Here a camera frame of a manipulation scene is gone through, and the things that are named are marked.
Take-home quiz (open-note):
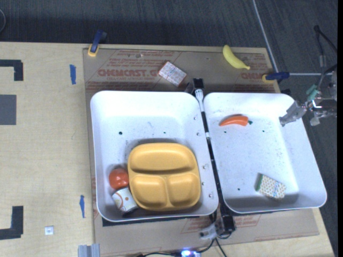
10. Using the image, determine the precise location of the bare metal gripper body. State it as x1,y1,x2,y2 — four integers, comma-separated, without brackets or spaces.
306,71,338,115

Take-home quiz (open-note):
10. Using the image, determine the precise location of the orange carrot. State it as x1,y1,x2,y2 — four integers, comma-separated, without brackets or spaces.
219,114,253,127

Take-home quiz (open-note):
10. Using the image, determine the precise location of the white plastic tray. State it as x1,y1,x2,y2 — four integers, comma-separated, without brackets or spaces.
203,92,328,214
90,90,219,223

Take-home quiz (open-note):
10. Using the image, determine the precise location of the green and yellow packet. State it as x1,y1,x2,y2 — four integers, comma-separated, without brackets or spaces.
254,172,287,200

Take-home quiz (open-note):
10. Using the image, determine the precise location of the yellow banana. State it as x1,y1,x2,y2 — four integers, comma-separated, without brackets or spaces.
222,44,251,71

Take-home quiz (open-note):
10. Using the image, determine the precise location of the thin black and white rod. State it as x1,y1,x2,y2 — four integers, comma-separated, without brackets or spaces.
195,88,229,217

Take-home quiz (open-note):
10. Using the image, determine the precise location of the red and white packet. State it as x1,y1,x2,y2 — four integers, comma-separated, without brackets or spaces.
158,61,188,87

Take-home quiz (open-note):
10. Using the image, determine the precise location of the yellow divided plate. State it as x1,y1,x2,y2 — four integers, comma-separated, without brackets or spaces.
127,142,202,211

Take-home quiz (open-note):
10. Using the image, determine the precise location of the brown cardboard board red print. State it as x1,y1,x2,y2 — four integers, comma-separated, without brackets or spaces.
82,46,320,254

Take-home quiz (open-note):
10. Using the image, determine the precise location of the white bottle with orange cap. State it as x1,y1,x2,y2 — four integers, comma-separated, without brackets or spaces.
108,167,139,216

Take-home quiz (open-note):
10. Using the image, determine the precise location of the black block with thin wires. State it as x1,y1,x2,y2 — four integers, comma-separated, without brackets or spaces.
219,214,237,233
191,78,206,96

